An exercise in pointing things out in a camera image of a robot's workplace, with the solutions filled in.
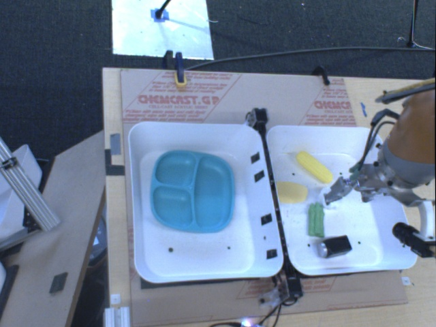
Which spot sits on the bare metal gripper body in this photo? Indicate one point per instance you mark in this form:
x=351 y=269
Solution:
x=381 y=182

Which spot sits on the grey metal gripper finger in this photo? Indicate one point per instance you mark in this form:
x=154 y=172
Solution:
x=337 y=190

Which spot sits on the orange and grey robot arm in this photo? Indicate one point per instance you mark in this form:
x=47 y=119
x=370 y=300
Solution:
x=413 y=138

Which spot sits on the yellow corn cob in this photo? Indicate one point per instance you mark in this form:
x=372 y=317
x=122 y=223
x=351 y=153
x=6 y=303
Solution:
x=314 y=167

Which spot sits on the yellow oval slice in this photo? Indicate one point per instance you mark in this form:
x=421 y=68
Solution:
x=291 y=192

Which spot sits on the black can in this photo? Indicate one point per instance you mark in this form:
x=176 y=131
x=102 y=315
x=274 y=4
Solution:
x=335 y=247

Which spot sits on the white plastic tray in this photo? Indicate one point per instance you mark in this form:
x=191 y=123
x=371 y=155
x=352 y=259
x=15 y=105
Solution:
x=361 y=250
x=190 y=250

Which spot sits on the thin black rod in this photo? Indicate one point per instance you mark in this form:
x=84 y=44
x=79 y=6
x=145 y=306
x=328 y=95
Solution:
x=272 y=179

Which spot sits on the blue divided plate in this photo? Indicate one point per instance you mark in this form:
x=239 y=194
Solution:
x=193 y=191

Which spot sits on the brown cardboard board red print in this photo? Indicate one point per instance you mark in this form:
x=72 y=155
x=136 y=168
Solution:
x=218 y=97

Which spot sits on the black cylinder on white bracket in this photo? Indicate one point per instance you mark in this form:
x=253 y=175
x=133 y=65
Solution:
x=413 y=232

